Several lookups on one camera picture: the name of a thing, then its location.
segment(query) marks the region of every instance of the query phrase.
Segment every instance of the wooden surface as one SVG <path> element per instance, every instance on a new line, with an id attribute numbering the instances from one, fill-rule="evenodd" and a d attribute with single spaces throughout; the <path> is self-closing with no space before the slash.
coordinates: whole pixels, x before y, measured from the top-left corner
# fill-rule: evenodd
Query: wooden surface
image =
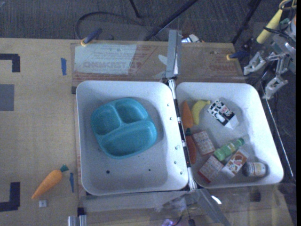
<path id="1" fill-rule="evenodd" d="M 0 202 L 9 200 L 11 182 L 21 183 L 20 207 L 15 211 L 0 212 L 0 225 L 64 226 L 68 216 L 77 215 L 80 200 L 75 95 L 71 94 L 71 44 L 74 43 L 78 41 L 0 39 L 0 53 L 16 53 L 21 58 L 20 73 L 11 72 L 11 61 L 0 60 L 0 83 L 15 86 L 14 111 L 0 111 Z M 61 58 L 66 59 L 66 75 L 62 73 Z M 40 197 L 46 199 L 48 205 L 39 208 L 39 201 L 32 200 L 32 194 L 44 177 L 62 164 L 66 164 L 69 171 L 63 173 L 58 185 Z M 69 182 L 71 172 L 74 174 L 74 192 Z M 243 212 L 226 212 L 226 217 L 233 225 L 281 225 L 278 222 L 292 225 L 283 196 L 278 191 L 276 195 L 271 199 L 273 203 L 260 211 L 256 207 L 251 211 L 245 208 Z M 171 212 L 112 211 L 107 212 L 105 218 L 95 213 L 88 215 L 88 225 L 155 226 L 161 225 L 168 217 L 177 219 L 179 215 Z M 196 212 L 195 218 L 207 225 L 218 225 L 202 212 Z M 244 219 L 243 224 L 237 224 L 239 219 Z"/>

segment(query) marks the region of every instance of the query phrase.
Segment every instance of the plastic bottle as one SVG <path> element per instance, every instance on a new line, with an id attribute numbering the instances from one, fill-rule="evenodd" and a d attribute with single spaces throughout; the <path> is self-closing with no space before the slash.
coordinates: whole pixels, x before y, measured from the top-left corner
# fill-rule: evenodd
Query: plastic bottle
<path id="1" fill-rule="evenodd" d="M 264 177 L 268 170 L 269 166 L 262 162 L 247 162 L 242 168 L 243 175 L 246 177 Z"/>
<path id="2" fill-rule="evenodd" d="M 227 144 L 223 145 L 221 148 L 216 149 L 214 152 L 214 156 L 219 160 L 223 161 L 228 156 L 231 156 L 240 146 L 244 145 L 249 136 L 244 136 L 235 140 L 228 142 Z"/>

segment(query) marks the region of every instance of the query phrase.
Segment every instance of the green bottle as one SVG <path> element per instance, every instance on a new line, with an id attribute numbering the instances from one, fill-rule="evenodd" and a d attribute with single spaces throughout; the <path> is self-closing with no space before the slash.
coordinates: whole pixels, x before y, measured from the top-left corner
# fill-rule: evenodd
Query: green bottle
<path id="1" fill-rule="evenodd" d="M 223 161 L 228 156 L 232 155 L 240 146 L 244 145 L 248 139 L 248 136 L 232 140 L 227 144 L 223 145 L 221 148 L 216 149 L 214 156 L 219 160 Z"/>

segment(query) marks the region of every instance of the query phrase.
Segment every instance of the small carton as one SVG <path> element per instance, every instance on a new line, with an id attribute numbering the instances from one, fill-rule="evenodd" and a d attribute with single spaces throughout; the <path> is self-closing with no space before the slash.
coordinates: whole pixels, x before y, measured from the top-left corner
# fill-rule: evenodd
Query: small carton
<path id="1" fill-rule="evenodd" d="M 234 129 L 239 124 L 236 115 L 219 99 L 207 111 L 225 127 Z"/>
<path id="2" fill-rule="evenodd" d="M 223 164 L 219 162 L 213 155 L 205 162 L 198 171 L 198 174 L 207 182 L 211 183 L 223 168 Z"/>
<path id="3" fill-rule="evenodd" d="M 231 157 L 227 164 L 222 168 L 222 172 L 229 178 L 233 178 L 237 175 L 239 170 L 243 167 L 249 154 L 242 148 Z"/>
<path id="4" fill-rule="evenodd" d="M 192 138 L 202 156 L 209 155 L 215 151 L 215 147 L 205 130 L 192 134 Z"/>

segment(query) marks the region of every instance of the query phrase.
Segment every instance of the food item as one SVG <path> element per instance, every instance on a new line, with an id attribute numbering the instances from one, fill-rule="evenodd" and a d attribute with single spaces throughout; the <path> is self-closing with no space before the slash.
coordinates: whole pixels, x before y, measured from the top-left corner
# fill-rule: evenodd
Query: food item
<path id="1" fill-rule="evenodd" d="M 232 155 L 240 146 L 244 145 L 247 139 L 248 136 L 244 136 L 228 142 L 214 152 L 215 157 L 219 161 L 223 161 L 225 158 Z"/>
<path id="2" fill-rule="evenodd" d="M 185 128 L 193 127 L 193 118 L 187 101 L 183 103 L 182 123 Z"/>
<path id="3" fill-rule="evenodd" d="M 199 125 L 199 113 L 205 105 L 209 104 L 210 100 L 199 100 L 193 105 L 191 112 L 194 124 Z"/>
<path id="4" fill-rule="evenodd" d="M 197 159 L 197 149 L 191 136 L 186 136 L 186 144 L 188 147 L 190 162 L 191 164 L 194 164 Z"/>
<path id="5" fill-rule="evenodd" d="M 48 191 L 50 188 L 54 187 L 56 184 L 58 184 L 63 177 L 62 172 L 69 170 L 66 165 L 63 165 L 61 169 L 59 170 L 53 170 L 50 172 L 47 177 L 42 181 L 42 183 L 39 185 L 37 190 L 32 195 L 32 199 L 35 199 L 39 196 L 41 196 L 43 193 Z"/>
<path id="6" fill-rule="evenodd" d="M 205 130 L 193 134 L 192 138 L 202 156 L 209 155 L 215 151 L 215 147 Z"/>
<path id="7" fill-rule="evenodd" d="M 207 182 L 211 183 L 223 168 L 221 164 L 213 155 L 205 162 L 205 164 L 198 171 L 198 174 Z"/>
<path id="8" fill-rule="evenodd" d="M 243 168 L 243 175 L 246 177 L 264 177 L 267 175 L 269 166 L 262 162 L 247 162 Z"/>
<path id="9" fill-rule="evenodd" d="M 239 124 L 236 115 L 219 99 L 207 111 L 225 127 L 234 129 Z"/>
<path id="10" fill-rule="evenodd" d="M 243 167 L 248 157 L 249 154 L 242 148 L 239 148 L 238 151 L 227 162 L 227 164 L 222 168 L 222 172 L 225 173 L 227 177 L 233 178 Z"/>

